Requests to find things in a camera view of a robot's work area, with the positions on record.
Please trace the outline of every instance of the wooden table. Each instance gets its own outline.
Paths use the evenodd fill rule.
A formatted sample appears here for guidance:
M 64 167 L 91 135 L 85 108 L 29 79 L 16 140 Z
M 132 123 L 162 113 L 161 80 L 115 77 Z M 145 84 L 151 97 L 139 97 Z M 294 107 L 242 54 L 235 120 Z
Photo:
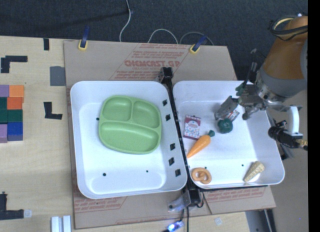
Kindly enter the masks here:
M 31 218 L 1 220 L 0 232 L 50 231 L 51 217 L 73 216 L 66 87 L 50 86 L 50 67 L 64 67 L 63 50 L 62 39 L 50 39 L 50 50 L 45 51 L 42 38 L 0 36 L 0 57 L 28 57 L 27 63 L 11 62 L 10 72 L 0 74 L 0 84 L 24 85 L 25 94 L 23 141 L 0 144 L 0 191 L 8 194 L 8 210 L 32 211 Z M 45 119 L 44 102 L 52 102 L 52 113 L 62 114 L 62 119 Z M 81 231 L 160 232 L 171 222 L 162 220 Z M 189 231 L 249 232 L 249 227 L 246 214 L 239 212 L 191 217 Z

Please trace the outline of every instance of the blue clamp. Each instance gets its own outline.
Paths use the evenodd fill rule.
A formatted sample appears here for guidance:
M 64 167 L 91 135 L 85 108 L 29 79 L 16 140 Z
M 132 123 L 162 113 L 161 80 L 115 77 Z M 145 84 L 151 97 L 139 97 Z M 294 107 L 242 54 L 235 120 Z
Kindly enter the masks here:
M 206 41 L 206 39 L 207 39 L 207 36 L 204 34 L 197 43 L 193 44 L 190 47 L 189 52 L 192 54 L 196 54 L 200 49 L 200 45 L 202 45 L 204 41 Z
M 79 41 L 78 49 L 81 51 L 85 51 L 88 47 L 88 35 L 89 35 L 90 27 L 88 25 L 85 26 L 82 39 Z

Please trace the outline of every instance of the green square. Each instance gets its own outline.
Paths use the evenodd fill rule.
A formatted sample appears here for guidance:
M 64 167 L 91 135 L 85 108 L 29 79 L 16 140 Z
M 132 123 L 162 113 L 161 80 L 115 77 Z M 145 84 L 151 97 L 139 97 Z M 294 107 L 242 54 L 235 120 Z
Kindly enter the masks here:
M 8 110 L 0 109 L 0 124 L 7 124 L 8 123 Z
M 8 122 L 22 122 L 23 113 L 22 109 L 8 110 Z
M 0 110 L 7 109 L 7 97 L 0 97 Z

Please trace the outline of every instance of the dark background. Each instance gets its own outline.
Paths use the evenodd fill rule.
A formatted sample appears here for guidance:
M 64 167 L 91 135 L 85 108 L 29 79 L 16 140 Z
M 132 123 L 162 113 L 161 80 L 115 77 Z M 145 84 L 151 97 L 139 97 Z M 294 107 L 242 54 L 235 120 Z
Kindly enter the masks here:
M 236 75 L 244 80 L 255 59 L 263 62 L 275 40 L 270 21 L 284 15 L 308 14 L 308 0 L 128 0 L 131 20 L 123 42 L 146 43 L 157 29 L 178 40 L 188 32 L 206 34 L 215 45 L 227 46 Z M 0 35 L 81 39 L 86 25 L 89 40 L 116 41 L 129 18 L 126 0 L 1 0 Z M 182 44 L 201 35 L 189 34 Z M 158 31 L 151 43 L 175 43 Z

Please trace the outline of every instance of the orange square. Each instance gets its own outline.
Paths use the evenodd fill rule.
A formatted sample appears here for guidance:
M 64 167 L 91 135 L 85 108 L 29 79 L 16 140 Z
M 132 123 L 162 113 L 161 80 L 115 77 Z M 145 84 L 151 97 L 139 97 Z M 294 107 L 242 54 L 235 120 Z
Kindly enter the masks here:
M 21 97 L 24 102 L 25 88 L 23 85 L 9 85 L 9 97 Z
M 6 99 L 7 110 L 22 110 L 22 98 L 21 97 L 8 97 Z

